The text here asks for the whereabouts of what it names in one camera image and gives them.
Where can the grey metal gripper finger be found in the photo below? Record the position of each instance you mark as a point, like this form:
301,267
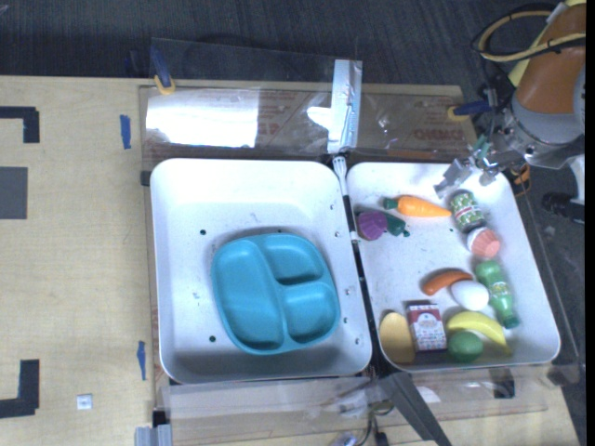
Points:
490,174
453,177

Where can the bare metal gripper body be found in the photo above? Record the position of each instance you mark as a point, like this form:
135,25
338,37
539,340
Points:
553,153

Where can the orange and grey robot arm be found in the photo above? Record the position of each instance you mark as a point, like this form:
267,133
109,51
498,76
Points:
548,82

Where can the green can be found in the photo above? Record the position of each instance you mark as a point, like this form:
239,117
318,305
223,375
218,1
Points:
467,211

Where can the orange carrot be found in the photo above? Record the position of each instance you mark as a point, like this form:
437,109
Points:
418,206

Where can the pink and white cupcake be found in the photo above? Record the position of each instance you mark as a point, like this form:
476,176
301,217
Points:
484,243

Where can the white plastic tray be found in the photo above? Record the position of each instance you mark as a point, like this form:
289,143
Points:
409,258
186,212

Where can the purple grapes with green leaf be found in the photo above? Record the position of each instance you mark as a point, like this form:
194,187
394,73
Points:
372,225

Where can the orange sausage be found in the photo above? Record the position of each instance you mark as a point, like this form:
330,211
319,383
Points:
444,280

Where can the green bottle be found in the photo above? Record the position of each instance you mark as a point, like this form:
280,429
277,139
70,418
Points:
497,291

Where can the white egg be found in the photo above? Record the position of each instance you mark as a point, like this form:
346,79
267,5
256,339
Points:
470,295

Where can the yellow banana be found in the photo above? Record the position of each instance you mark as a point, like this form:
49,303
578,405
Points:
479,324

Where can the red and white carton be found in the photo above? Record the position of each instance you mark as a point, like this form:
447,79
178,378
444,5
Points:
427,327

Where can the green lime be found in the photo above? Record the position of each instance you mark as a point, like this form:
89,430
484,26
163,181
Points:
465,346

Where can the yellow oval chip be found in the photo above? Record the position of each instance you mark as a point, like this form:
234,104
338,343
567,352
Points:
396,337

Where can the blue divided plate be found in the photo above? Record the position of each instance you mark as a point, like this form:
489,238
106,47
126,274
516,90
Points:
246,291

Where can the black cylinder on white bracket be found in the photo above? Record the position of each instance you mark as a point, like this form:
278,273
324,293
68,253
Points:
564,206

